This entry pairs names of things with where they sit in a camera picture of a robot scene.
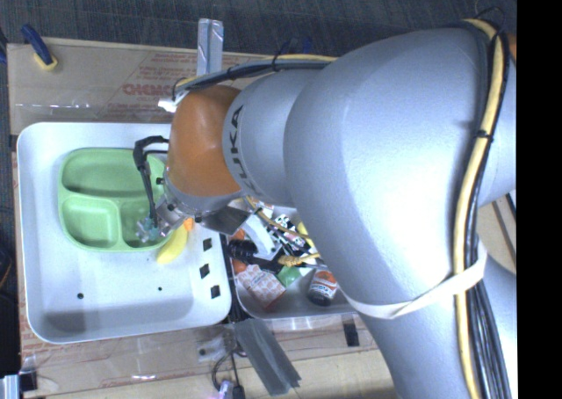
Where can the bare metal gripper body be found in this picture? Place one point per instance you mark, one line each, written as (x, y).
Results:
(170, 214)

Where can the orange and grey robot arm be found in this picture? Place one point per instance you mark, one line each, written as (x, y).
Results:
(377, 160)

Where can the orange carrot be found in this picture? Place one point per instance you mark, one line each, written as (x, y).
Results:
(189, 224)

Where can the yellow banana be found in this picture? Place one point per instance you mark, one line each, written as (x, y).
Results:
(172, 247)

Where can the green divided plate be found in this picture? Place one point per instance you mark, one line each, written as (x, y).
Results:
(94, 195)

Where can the white plastic tray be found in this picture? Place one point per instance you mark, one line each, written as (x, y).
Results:
(114, 296)
(293, 304)

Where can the orange and white carton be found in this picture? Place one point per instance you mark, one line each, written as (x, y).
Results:
(262, 286)

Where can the black and white packet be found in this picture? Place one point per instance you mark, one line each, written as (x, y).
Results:
(287, 232)

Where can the green carton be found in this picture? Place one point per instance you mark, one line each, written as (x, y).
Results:
(291, 275)

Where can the brown cardboard board red print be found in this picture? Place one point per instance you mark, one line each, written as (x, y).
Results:
(105, 81)

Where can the brown bottle orange label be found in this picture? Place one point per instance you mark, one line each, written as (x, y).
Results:
(322, 288)

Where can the black cylinder on white bracket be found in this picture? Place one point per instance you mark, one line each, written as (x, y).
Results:
(244, 250)

